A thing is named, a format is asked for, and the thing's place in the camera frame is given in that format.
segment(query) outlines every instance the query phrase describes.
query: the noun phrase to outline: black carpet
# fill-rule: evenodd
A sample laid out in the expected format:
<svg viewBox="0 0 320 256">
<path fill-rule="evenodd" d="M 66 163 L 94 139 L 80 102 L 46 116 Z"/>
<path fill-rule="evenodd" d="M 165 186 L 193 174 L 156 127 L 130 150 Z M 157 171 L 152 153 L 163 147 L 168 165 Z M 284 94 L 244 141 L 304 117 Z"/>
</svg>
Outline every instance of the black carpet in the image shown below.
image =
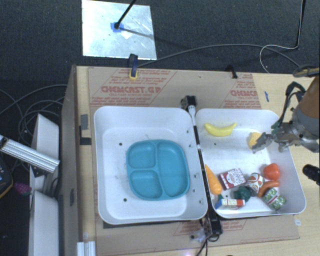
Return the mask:
<svg viewBox="0 0 320 256">
<path fill-rule="evenodd" d="M 150 5 L 158 58 L 207 45 L 294 47 L 297 41 L 301 0 L 139 0 L 137 4 Z M 0 89 L 17 100 L 39 88 L 66 84 L 72 64 L 125 67 L 126 59 L 82 56 L 81 12 L 80 0 L 0 1 Z M 298 65 L 319 66 L 319 31 L 320 2 L 308 0 L 299 48 L 274 49 Z M 233 65 L 238 72 L 264 73 L 259 52 L 260 48 L 252 46 L 207 48 L 146 68 L 223 71 Z M 297 68 L 268 50 L 262 60 L 270 73 L 290 74 Z M 19 102 L 22 112 L 35 102 L 57 100 L 64 91 L 64 87 L 58 87 L 34 93 Z M 11 103 L 0 91 L 0 113 Z M 60 109 L 57 105 L 51 110 L 58 113 Z M 59 122 L 55 116 L 45 116 Z M 0 114 L 0 134 L 18 140 L 20 119 L 16 106 Z M 3 158 L 12 168 L 14 160 Z M 15 168 L 13 178 L 15 182 L 29 182 L 29 174 L 21 166 Z M 0 255 L 28 254 L 28 207 L 28 197 L 14 189 L 0 199 Z"/>
</svg>

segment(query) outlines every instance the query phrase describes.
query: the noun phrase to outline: wooden surface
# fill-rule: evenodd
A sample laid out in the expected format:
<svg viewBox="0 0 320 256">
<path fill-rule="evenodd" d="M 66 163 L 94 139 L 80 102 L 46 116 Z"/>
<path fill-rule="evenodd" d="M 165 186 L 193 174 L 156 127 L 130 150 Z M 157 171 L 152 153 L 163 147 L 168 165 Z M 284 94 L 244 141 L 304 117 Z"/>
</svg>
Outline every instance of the wooden surface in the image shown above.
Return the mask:
<svg viewBox="0 0 320 256">
<path fill-rule="evenodd" d="M 78 115 L 80 120 L 81 114 L 87 114 L 89 106 L 89 91 L 88 91 L 88 69 L 86 67 L 77 68 L 77 83 L 78 83 Z M 258 92 L 260 104 L 262 109 L 268 109 L 281 115 L 284 100 L 285 90 L 287 85 L 292 81 L 296 81 L 303 85 L 305 88 L 311 83 L 310 78 L 294 79 L 291 75 L 282 74 L 253 74 L 254 83 Z M 268 94 L 269 102 L 266 99 L 265 92 Z M 290 108 L 295 107 L 297 102 L 292 100 L 288 108 L 285 121 L 291 117 Z M 83 137 L 90 137 L 89 131 L 82 131 Z M 215 246 L 208 248 L 209 256 L 248 256 L 248 255 L 320 255 L 320 197 L 319 186 L 303 173 L 302 168 L 306 164 L 312 164 L 319 167 L 319 153 L 309 152 L 307 149 L 299 146 L 290 148 L 292 158 L 297 169 L 300 182 L 306 197 L 306 209 L 299 215 L 295 216 L 301 225 L 298 227 L 300 239 L 274 241 L 252 244 L 241 244 L 232 246 Z M 82 146 L 80 149 L 80 166 L 81 172 L 81 187 L 83 203 L 82 222 L 83 230 L 88 233 L 88 240 L 95 239 L 96 231 L 95 225 L 95 211 L 94 200 L 92 200 L 92 193 L 94 190 L 92 173 L 85 170 L 92 167 L 92 151 L 90 146 Z M 130 254 L 130 255 L 143 255 L 143 256 L 187 256 L 196 255 L 199 249 L 187 249 L 176 251 L 163 251 L 143 254 Z"/>
</svg>

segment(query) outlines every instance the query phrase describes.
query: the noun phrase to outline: black pole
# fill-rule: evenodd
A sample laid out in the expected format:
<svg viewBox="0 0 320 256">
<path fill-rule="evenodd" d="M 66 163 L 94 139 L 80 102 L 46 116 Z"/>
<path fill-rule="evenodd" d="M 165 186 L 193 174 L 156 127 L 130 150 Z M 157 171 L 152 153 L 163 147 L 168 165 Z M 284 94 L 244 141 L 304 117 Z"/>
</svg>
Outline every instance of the black pole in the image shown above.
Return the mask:
<svg viewBox="0 0 320 256">
<path fill-rule="evenodd" d="M 122 14 L 121 18 L 118 20 L 117 23 L 114 24 L 114 28 L 117 30 L 119 29 L 120 23 L 122 22 L 122 20 L 125 18 L 125 16 L 127 15 L 127 13 L 130 11 L 131 7 L 135 4 L 137 0 L 132 0 L 132 2 L 130 3 L 130 5 L 128 6 L 128 8 L 125 10 L 125 12 Z"/>
</svg>

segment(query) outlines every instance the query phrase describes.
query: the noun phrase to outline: silver metal sheet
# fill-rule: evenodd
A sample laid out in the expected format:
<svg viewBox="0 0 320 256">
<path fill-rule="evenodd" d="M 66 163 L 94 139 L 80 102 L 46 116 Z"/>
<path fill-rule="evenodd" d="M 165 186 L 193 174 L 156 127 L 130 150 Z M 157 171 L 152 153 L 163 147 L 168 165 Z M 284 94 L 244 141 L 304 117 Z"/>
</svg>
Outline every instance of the silver metal sheet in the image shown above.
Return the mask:
<svg viewBox="0 0 320 256">
<path fill-rule="evenodd" d="M 122 30 L 114 31 L 112 23 L 119 20 L 129 5 L 124 3 L 82 0 L 83 55 L 128 58 L 138 55 L 142 60 L 156 60 L 156 46 L 150 7 L 133 5 L 122 20 Z"/>
</svg>

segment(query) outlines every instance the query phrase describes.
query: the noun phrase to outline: yellow banana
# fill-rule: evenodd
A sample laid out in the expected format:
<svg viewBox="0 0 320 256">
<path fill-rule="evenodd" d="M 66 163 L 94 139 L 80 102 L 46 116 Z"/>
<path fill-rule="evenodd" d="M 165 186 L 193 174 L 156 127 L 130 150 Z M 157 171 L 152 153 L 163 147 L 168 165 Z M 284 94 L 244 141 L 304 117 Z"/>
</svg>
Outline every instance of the yellow banana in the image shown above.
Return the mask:
<svg viewBox="0 0 320 256">
<path fill-rule="evenodd" d="M 216 137 L 224 137 L 224 136 L 228 136 L 232 133 L 233 129 L 235 128 L 235 126 L 237 125 L 236 122 L 234 122 L 233 124 L 226 126 L 226 127 L 222 127 L 222 128 L 218 128 L 216 126 L 214 126 L 211 123 L 205 123 L 204 124 L 204 128 L 206 129 L 206 131 Z"/>
</svg>

